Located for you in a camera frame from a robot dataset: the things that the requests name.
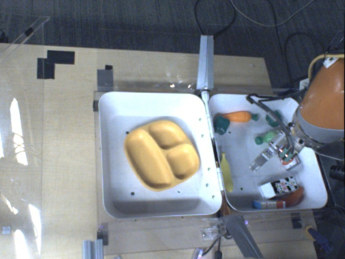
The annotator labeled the yellow divided plate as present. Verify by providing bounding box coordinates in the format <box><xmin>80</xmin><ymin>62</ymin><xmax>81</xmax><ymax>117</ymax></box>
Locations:
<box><xmin>123</xmin><ymin>119</ymin><xmax>201</xmax><ymax>192</ymax></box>

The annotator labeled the orange carrot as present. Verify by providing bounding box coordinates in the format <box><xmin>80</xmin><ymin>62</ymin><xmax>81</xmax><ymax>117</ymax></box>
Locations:
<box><xmin>222</xmin><ymin>111</ymin><xmax>260</xmax><ymax>124</ymax></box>

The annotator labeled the white floral print carton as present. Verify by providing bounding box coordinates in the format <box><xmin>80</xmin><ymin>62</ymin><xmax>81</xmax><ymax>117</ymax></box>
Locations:
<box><xmin>258</xmin><ymin>176</ymin><xmax>299</xmax><ymax>200</ymax></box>

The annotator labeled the blue and orange box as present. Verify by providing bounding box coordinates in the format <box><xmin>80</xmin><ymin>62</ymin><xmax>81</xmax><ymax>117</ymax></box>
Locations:
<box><xmin>251</xmin><ymin>200</ymin><xmax>287</xmax><ymax>210</ymax></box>

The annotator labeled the white plastic tray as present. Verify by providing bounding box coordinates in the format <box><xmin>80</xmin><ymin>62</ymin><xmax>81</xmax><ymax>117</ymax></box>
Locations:
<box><xmin>208</xmin><ymin>93</ymin><xmax>329</xmax><ymax>213</ymax></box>
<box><xmin>98</xmin><ymin>91</ymin><xmax>223</xmax><ymax>220</ymax></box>

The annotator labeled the red and white can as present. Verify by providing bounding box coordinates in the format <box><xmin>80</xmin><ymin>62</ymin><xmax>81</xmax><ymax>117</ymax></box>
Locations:
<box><xmin>281</xmin><ymin>156</ymin><xmax>302</xmax><ymax>171</ymax></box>

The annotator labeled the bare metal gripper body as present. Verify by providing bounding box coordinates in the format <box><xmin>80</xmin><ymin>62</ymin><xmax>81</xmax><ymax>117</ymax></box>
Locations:
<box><xmin>265</xmin><ymin>122</ymin><xmax>307</xmax><ymax>162</ymax></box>

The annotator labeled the red sausage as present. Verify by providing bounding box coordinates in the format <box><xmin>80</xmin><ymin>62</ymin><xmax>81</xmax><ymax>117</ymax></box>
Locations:
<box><xmin>269</xmin><ymin>186</ymin><xmax>305</xmax><ymax>208</ymax></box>

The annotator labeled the pale wood board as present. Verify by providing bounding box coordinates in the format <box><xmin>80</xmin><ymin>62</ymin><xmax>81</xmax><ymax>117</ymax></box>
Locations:
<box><xmin>95</xmin><ymin>48</ymin><xmax>319</xmax><ymax>256</ymax></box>

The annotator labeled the black cylinder on white bracket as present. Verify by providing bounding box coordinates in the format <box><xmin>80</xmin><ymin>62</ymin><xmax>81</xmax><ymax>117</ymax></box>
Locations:
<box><xmin>328</xmin><ymin>163</ymin><xmax>345</xmax><ymax>182</ymax></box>

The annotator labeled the yellow banana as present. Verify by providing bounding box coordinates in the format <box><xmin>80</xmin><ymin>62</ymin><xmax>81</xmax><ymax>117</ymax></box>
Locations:
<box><xmin>219</xmin><ymin>152</ymin><xmax>234</xmax><ymax>193</ymax></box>

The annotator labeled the light green bottle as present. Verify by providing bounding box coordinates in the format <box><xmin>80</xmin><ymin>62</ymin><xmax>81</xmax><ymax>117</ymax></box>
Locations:
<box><xmin>254</xmin><ymin>130</ymin><xmax>279</xmax><ymax>146</ymax></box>

